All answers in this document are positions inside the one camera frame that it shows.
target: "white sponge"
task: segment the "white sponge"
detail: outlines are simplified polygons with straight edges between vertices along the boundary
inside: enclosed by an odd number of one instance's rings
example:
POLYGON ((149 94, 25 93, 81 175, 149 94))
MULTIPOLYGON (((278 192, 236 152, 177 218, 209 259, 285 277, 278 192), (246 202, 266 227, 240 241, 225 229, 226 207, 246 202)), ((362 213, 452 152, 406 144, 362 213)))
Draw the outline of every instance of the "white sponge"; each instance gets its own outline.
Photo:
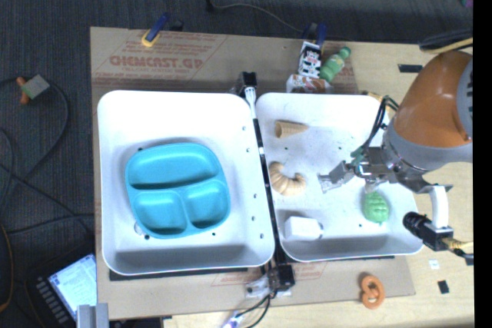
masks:
POLYGON ((284 224, 287 240, 316 240, 323 237, 323 225, 309 217, 289 217, 284 224))

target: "blue divided plate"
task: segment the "blue divided plate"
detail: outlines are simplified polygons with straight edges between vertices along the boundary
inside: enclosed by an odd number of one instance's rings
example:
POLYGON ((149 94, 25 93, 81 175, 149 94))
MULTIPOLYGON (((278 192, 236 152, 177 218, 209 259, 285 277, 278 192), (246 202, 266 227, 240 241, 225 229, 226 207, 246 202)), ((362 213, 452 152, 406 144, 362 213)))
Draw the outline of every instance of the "blue divided plate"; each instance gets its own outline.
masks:
POLYGON ((126 164, 125 183, 135 219, 152 237, 198 234, 219 226, 231 212, 221 163, 201 144, 138 151, 126 164))

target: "metal bracket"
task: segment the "metal bracket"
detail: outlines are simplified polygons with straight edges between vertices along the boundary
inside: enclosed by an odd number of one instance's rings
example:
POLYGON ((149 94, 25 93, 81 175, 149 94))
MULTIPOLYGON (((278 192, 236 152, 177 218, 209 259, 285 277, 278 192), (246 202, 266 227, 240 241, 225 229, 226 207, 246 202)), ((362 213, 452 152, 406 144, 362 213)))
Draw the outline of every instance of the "metal bracket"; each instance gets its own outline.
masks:
POLYGON ((345 161, 341 161, 328 175, 318 174, 317 179, 320 182, 323 193, 326 193, 330 189, 346 184, 354 175, 352 167, 347 165, 345 161))
POLYGON ((108 304, 77 306, 77 328, 109 328, 108 304))

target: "green toy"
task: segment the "green toy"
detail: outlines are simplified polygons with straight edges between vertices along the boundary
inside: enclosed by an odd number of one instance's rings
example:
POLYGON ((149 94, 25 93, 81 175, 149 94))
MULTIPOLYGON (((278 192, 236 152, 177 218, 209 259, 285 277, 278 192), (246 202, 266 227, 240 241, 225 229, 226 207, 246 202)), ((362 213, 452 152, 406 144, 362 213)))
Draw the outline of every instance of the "green toy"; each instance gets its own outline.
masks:
POLYGON ((321 66, 319 78, 324 79, 328 83, 331 82, 335 75, 345 66, 345 59, 350 55, 351 49, 349 47, 343 47, 337 54, 330 56, 321 66))
POLYGON ((365 195, 364 216, 375 223, 383 223, 389 218, 390 208, 377 191, 365 195))

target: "ice cream cone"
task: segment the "ice cream cone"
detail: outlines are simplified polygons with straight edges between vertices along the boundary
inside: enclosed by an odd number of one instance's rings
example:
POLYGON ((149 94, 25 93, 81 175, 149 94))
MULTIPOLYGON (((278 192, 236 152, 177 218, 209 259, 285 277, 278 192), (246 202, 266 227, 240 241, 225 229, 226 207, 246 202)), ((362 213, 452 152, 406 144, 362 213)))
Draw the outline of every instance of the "ice cream cone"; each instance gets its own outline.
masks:
POLYGON ((289 121, 275 121, 275 136, 286 138, 294 134, 302 133, 309 128, 306 124, 289 121))

